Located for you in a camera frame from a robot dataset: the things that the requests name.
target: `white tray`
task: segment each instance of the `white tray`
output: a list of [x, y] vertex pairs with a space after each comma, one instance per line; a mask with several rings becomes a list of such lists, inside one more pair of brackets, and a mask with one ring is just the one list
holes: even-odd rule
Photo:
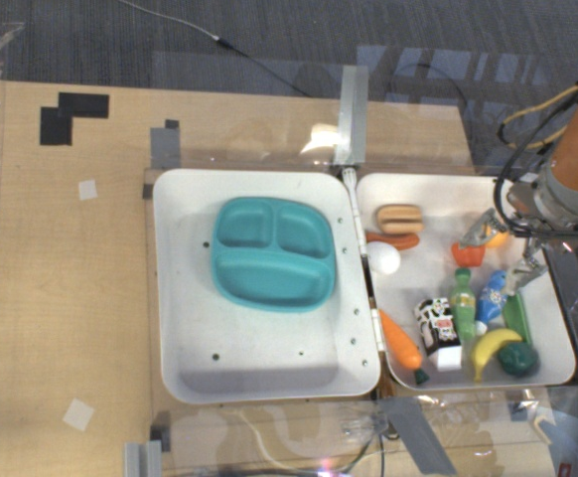
[[[425, 229], [420, 234], [420, 244], [401, 252], [401, 266], [395, 274], [374, 274], [373, 283], [377, 306], [413, 338], [424, 357], [413, 307], [425, 298], [450, 295], [457, 268], [450, 246], [493, 205], [493, 189], [492, 178], [408, 174], [367, 175], [358, 185], [361, 220], [367, 231], [378, 232], [374, 214], [382, 205], [412, 204], [422, 210]], [[523, 239], [511, 238], [499, 248], [487, 249], [483, 265], [472, 269], [475, 293], [482, 290], [495, 269], [508, 268], [518, 261], [523, 245]], [[424, 359], [423, 369], [430, 380], [421, 386], [393, 358], [389, 358], [391, 372], [405, 386], [416, 390], [515, 388], [568, 381], [574, 373], [575, 358], [549, 274], [532, 281], [520, 293], [540, 357], [540, 367], [532, 376], [511, 377], [493, 358], [486, 366], [483, 381], [475, 384], [468, 347], [464, 348], [465, 366], [461, 371], [439, 373]]]
[[[331, 226], [337, 278], [311, 312], [236, 305], [212, 282], [215, 218], [236, 197], [291, 200]], [[172, 170], [154, 188], [161, 367], [177, 399], [221, 403], [358, 396], [379, 377], [361, 259], [348, 193], [318, 173]]]

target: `blue bottle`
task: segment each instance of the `blue bottle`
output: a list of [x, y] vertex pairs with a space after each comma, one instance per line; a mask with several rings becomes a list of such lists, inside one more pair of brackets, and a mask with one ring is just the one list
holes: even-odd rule
[[478, 336], [483, 336], [488, 332], [490, 322], [501, 316], [507, 301], [507, 295], [501, 293], [505, 285], [506, 272], [504, 270], [495, 270], [481, 295], [479, 295], [477, 316], [475, 317], [475, 327]]

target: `cow print carton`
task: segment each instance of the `cow print carton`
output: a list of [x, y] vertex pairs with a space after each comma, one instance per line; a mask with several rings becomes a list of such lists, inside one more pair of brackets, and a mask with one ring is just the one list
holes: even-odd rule
[[421, 302], [414, 310], [426, 355], [438, 371], [461, 369], [461, 341], [447, 298]]

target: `toy bottle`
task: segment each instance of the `toy bottle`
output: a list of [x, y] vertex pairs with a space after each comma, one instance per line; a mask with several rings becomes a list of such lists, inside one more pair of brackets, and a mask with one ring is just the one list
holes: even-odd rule
[[483, 336], [488, 332], [490, 322], [501, 315], [507, 301], [507, 295], [501, 293], [505, 285], [506, 272], [504, 270], [496, 270], [490, 276], [488, 284], [481, 292], [481, 295], [479, 295], [475, 321], [478, 336]]
[[455, 271], [457, 284], [450, 293], [450, 309], [455, 317], [457, 334], [462, 341], [475, 337], [475, 313], [477, 297], [470, 288], [470, 269], [457, 268]]

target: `white ball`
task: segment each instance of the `white ball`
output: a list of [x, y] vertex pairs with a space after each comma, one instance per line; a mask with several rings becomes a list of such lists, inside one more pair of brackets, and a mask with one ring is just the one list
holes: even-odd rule
[[401, 263], [399, 251], [386, 242], [369, 242], [366, 245], [368, 266], [373, 272], [383, 275], [394, 274]]

